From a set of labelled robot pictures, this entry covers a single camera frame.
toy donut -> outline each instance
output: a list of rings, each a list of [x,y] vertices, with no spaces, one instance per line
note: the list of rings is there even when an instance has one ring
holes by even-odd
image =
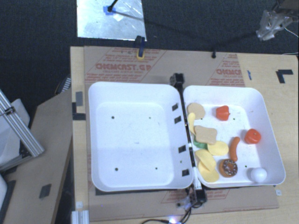
[[[224,177],[233,177],[238,172],[238,166],[231,159],[224,159],[219,164],[219,171]]]

white tray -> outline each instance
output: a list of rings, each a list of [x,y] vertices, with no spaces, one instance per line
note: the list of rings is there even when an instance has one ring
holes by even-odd
[[[202,120],[196,120],[194,125],[215,128],[217,140],[230,145],[233,137],[241,138],[237,146],[238,172],[234,177],[225,178],[220,175],[216,182],[206,182],[197,169],[197,175],[202,184],[210,188],[227,188],[256,185],[277,185],[285,179],[285,169],[280,157],[277,143],[273,134],[266,106],[262,95],[252,88],[218,87],[218,86],[188,86],[184,90],[186,107],[193,102],[204,106],[206,115]],[[216,108],[229,106],[230,116],[227,121],[216,118]],[[258,144],[248,145],[244,142],[246,131],[254,128],[262,136]],[[214,156],[218,165],[229,155]],[[253,168],[264,168],[267,178],[262,183],[253,182],[250,171]]]
[[[89,89],[89,109],[92,180],[98,189],[191,185],[184,116],[174,87],[97,82]]]

red toy tomato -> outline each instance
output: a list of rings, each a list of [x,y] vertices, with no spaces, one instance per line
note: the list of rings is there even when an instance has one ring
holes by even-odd
[[[261,140],[261,134],[255,129],[249,129],[244,140],[248,144],[257,144]]]
[[[227,105],[218,107],[216,109],[216,117],[217,117],[217,119],[226,121],[226,120],[228,120],[229,115],[230,115],[229,114],[229,108],[228,108]]]

white egg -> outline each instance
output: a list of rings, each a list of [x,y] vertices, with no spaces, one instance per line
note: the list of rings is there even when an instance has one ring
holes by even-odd
[[[264,168],[254,168],[252,169],[250,176],[255,182],[263,182],[267,178],[267,171]]]

wooden table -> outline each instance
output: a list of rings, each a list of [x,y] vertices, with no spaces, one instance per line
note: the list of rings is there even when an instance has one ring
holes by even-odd
[[[296,56],[258,54],[237,54],[237,57],[245,86],[259,90],[264,97],[284,163],[286,179],[276,187],[282,193],[278,196],[279,208],[191,215],[188,223],[297,223],[299,220],[298,59]],[[283,75],[285,72],[283,70],[292,70],[293,74]],[[72,47],[72,102],[76,102],[77,91],[85,90],[84,75],[84,48]],[[280,83],[282,79],[279,81],[278,77],[283,77],[285,83]],[[85,113],[85,102],[77,106],[77,113]],[[76,210],[88,210],[86,121],[84,120],[73,121],[73,152]],[[92,223],[138,224],[143,220],[146,219]]]

